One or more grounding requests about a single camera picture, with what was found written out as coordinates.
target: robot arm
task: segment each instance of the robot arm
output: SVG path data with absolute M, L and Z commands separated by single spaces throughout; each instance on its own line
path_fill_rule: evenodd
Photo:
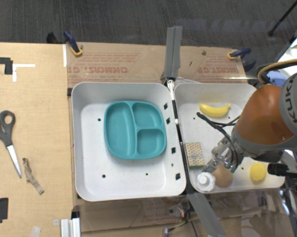
M 297 173 L 297 162 L 285 150 L 297 151 L 297 73 L 282 87 L 267 84 L 253 93 L 231 136 L 212 149 L 213 159 L 203 171 L 213 172 L 223 162 L 234 172 L 251 157 L 271 163 L 270 174 Z

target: blue clamp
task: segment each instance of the blue clamp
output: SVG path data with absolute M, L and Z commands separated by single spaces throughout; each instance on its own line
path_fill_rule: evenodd
M 252 50 L 250 48 L 243 48 L 235 52 L 227 53 L 226 56 L 229 60 L 236 60 L 238 56 L 241 56 L 241 58 L 244 58 L 246 54 L 249 54 L 251 52 Z
M 80 56 L 82 54 L 82 50 L 77 46 L 76 41 L 69 31 L 64 31 L 63 33 L 65 41 L 70 43 L 70 50 L 75 56 Z

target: brown egg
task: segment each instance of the brown egg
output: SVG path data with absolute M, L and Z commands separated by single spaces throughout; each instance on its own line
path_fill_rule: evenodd
M 216 185 L 219 187 L 227 187 L 233 181 L 233 174 L 221 164 L 217 165 L 217 169 L 212 174 L 216 177 Z

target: yellow ball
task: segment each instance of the yellow ball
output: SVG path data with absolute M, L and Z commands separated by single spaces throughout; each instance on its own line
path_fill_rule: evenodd
M 251 166 L 250 176 L 254 181 L 261 181 L 266 176 L 266 168 L 261 162 L 256 162 Z

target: yellow cable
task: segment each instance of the yellow cable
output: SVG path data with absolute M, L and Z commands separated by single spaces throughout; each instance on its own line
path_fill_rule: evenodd
M 279 66 L 282 66 L 282 65 L 288 65 L 290 63 L 294 63 L 294 62 L 297 62 L 297 59 L 292 59 L 292 60 L 288 60 L 288 61 L 281 61 L 281 62 L 275 62 L 275 63 L 272 63 L 264 68 L 262 68 L 259 72 L 258 72 L 258 80 L 260 82 L 262 82 L 263 84 L 265 84 L 266 82 L 262 79 L 261 75 L 268 71 L 268 70 L 271 70 L 272 68 L 274 67 L 279 67 Z

